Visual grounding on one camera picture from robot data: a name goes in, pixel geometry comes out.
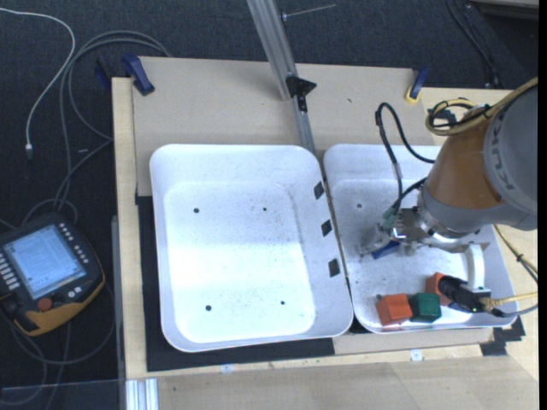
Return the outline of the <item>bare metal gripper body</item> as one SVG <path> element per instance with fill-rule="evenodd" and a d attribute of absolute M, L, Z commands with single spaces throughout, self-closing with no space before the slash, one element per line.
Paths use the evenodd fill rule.
<path fill-rule="evenodd" d="M 399 208 L 389 222 L 394 242 L 417 242 L 424 248 L 441 249 L 449 253 L 463 253 L 473 245 L 485 250 L 491 242 L 470 237 L 469 233 L 450 230 L 422 207 Z"/>

